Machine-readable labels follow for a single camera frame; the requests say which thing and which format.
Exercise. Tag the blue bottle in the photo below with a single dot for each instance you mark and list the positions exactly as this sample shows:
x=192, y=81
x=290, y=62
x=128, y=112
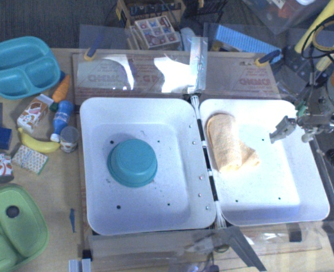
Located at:
x=62, y=115

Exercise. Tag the white patterned packet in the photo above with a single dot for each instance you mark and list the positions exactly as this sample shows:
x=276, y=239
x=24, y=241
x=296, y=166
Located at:
x=30, y=159

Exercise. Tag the small grey can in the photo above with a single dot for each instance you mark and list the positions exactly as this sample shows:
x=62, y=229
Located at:
x=69, y=139

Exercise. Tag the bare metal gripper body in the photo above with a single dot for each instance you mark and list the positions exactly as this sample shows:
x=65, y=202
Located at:
x=317, y=120

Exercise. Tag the orange carrot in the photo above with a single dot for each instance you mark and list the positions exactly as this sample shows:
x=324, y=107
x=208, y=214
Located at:
x=61, y=91

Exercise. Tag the blue cube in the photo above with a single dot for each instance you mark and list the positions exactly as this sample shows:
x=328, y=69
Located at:
x=1, y=137

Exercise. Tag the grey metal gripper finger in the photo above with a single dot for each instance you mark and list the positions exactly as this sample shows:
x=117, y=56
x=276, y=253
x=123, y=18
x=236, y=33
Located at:
x=283, y=127

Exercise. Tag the green divided plate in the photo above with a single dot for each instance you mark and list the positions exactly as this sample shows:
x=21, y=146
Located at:
x=19, y=231

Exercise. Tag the white and brown carton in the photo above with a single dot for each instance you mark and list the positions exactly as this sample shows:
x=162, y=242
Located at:
x=33, y=115

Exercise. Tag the yellow folded cloth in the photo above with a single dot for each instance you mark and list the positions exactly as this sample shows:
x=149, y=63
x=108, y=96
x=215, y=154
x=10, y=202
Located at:
x=226, y=143

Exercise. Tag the white plastic tray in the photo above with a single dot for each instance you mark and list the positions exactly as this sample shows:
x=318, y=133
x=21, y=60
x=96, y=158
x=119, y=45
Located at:
x=268, y=186
x=169, y=152

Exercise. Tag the red and white can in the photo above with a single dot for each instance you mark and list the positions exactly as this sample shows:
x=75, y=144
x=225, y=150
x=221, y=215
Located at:
x=2, y=168

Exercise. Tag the blue divided plate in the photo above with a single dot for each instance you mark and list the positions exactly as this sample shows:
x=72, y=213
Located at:
x=19, y=67

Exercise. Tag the blue bowl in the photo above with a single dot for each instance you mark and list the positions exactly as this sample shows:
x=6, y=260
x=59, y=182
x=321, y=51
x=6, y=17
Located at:
x=132, y=163

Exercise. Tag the yellow banana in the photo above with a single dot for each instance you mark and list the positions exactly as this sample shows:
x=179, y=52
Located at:
x=39, y=145

